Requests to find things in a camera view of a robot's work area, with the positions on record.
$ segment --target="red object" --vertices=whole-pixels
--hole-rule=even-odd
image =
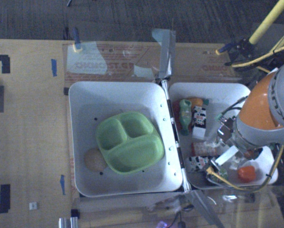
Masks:
[[[255,167],[251,165],[239,168],[237,170],[237,173],[238,173],[238,178],[242,182],[250,182],[256,179]]]

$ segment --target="brown round object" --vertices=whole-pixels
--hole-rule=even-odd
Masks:
[[[84,155],[84,163],[89,170],[95,172],[103,171],[107,167],[99,149],[88,150]]]

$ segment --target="green divided plate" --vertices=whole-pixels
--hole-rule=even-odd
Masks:
[[[159,133],[139,112],[121,113],[101,122],[96,141],[108,166],[119,174],[141,171],[164,156]]]

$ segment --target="small white square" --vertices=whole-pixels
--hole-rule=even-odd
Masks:
[[[34,210],[34,209],[38,209],[38,203],[37,202],[29,203],[29,210]]]

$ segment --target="yellow tube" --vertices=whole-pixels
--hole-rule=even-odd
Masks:
[[[260,38],[266,33],[270,26],[275,22],[278,16],[284,10],[284,0],[279,0],[273,7],[271,12],[266,16],[265,20],[260,24],[257,30],[250,37],[249,42],[252,45],[256,45]]]

